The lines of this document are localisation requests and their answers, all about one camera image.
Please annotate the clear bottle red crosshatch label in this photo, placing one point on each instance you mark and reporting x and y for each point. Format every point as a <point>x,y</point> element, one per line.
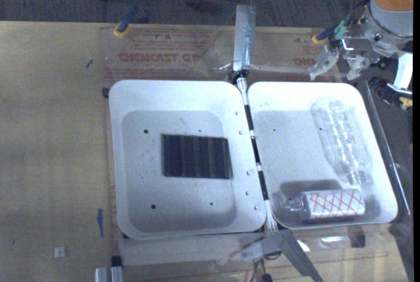
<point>331,205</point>

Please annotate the white plastic tray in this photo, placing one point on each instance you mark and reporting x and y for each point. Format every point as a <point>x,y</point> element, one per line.
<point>292,149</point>
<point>183,205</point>

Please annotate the clear plastic bottle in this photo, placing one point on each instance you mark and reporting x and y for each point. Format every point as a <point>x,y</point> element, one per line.
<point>343,139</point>

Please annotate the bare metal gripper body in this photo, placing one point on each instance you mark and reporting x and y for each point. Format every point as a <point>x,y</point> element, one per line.
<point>367,43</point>

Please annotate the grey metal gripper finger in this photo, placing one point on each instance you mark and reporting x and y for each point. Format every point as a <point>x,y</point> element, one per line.
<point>357,67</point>
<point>323,62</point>

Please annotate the black ribbed rectangular panel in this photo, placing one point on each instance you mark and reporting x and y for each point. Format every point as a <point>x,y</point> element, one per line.
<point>196,156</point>

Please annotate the black cylinder on white bracket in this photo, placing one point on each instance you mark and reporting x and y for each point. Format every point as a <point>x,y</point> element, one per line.
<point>403,74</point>

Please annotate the thin black and white rod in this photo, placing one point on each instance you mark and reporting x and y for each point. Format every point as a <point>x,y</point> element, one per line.
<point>252,133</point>

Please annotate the brown cardboard board red print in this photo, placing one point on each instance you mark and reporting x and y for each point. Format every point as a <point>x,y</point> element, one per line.
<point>183,54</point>

